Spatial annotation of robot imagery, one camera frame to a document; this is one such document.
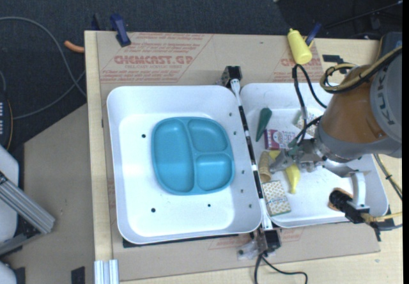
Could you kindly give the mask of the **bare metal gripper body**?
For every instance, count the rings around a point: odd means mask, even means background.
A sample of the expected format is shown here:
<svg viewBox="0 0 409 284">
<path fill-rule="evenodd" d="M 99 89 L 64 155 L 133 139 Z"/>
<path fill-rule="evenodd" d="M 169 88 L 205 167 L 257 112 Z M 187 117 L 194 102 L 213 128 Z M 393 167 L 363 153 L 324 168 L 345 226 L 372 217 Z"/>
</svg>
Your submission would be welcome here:
<svg viewBox="0 0 409 284">
<path fill-rule="evenodd" d="M 348 159 L 337 156 L 317 139 L 304 139 L 288 150 L 288 156 L 297 165 L 299 162 L 313 162 L 316 171 L 326 169 L 339 177 L 349 177 L 352 169 Z"/>
</svg>

